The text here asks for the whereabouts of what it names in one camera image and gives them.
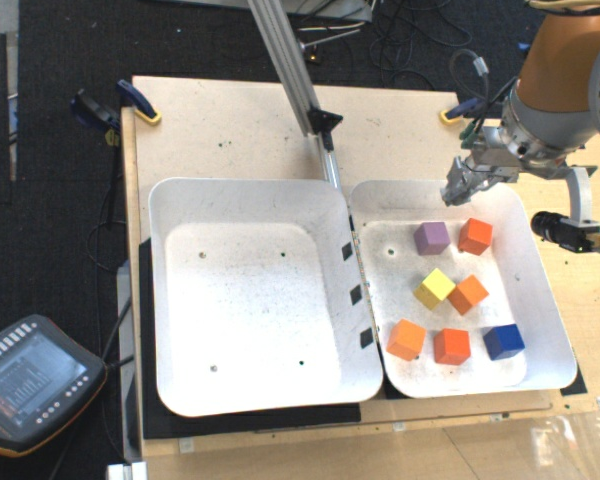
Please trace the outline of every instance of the yellow cube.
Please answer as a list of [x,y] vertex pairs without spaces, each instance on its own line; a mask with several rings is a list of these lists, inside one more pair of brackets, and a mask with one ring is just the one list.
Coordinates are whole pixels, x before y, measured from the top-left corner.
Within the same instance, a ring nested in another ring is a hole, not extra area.
[[429,309],[435,308],[454,290],[456,284],[438,268],[424,278],[413,294]]

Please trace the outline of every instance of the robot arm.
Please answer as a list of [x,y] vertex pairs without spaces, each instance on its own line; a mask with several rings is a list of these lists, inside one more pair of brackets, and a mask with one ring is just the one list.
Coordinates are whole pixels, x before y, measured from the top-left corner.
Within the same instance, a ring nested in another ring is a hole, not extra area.
[[566,157],[600,133],[600,0],[527,0],[548,13],[499,126],[470,124],[461,134],[469,155],[453,160],[442,199],[461,205],[520,173],[564,179],[571,215],[541,212],[532,229],[574,252],[600,252],[600,227],[591,219],[589,176],[596,167],[569,167]]

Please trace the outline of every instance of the tray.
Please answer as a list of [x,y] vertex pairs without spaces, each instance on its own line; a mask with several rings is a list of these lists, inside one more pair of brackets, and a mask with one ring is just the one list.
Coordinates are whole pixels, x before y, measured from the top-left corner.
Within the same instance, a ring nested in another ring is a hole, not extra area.
[[[504,184],[459,207],[446,207],[444,181],[367,181],[351,193],[351,215],[377,325],[384,368],[404,395],[423,398],[499,391],[552,389],[569,385],[576,361],[518,195]],[[469,217],[493,225],[491,247],[481,256],[457,248]],[[413,233],[422,222],[444,221],[451,245],[440,255],[419,256]],[[413,290],[438,267],[452,281],[475,274],[489,291],[461,316],[447,300],[433,311]],[[406,318],[427,329],[418,359],[385,353],[393,326]],[[491,361],[483,335],[494,325],[516,323],[526,348]],[[437,364],[433,337],[444,327],[465,329],[471,357],[460,366]]]
[[157,390],[197,417],[360,402],[383,372],[342,193],[169,178],[149,196]]

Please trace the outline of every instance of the bin with colored blocks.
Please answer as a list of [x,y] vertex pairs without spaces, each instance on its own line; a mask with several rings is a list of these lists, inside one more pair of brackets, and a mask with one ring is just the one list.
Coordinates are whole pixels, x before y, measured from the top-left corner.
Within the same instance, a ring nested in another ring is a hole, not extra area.
[[440,254],[451,243],[444,222],[423,222],[413,234],[420,256]]
[[426,334],[427,331],[424,327],[403,318],[391,330],[387,352],[411,361],[422,351]]
[[434,309],[449,296],[455,287],[456,284],[439,268],[434,268],[413,294],[429,309]]
[[462,329],[442,329],[433,338],[436,363],[461,365],[471,357],[469,332]]
[[493,327],[484,335],[484,344],[492,361],[508,359],[525,348],[520,330],[516,324]]
[[459,282],[447,298],[458,313],[464,315],[488,295],[487,289],[475,275],[471,274],[464,281]]
[[458,249],[480,256],[491,245],[493,226],[488,222],[471,217],[460,230]]

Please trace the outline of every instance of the red-orange block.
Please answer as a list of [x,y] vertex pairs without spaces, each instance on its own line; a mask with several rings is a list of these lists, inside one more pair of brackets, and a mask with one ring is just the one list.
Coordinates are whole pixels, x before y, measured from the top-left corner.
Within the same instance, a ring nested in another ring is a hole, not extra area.
[[493,226],[472,217],[460,230],[458,249],[480,256],[491,245],[492,238]]
[[477,306],[486,299],[487,295],[489,295],[487,289],[476,276],[471,274],[464,281],[456,285],[455,289],[447,297],[447,300],[458,310],[458,313],[464,315],[473,306]]
[[387,352],[411,361],[422,351],[426,334],[424,327],[403,318],[391,330]]
[[436,363],[460,365],[471,357],[469,333],[462,329],[442,329],[433,338]]

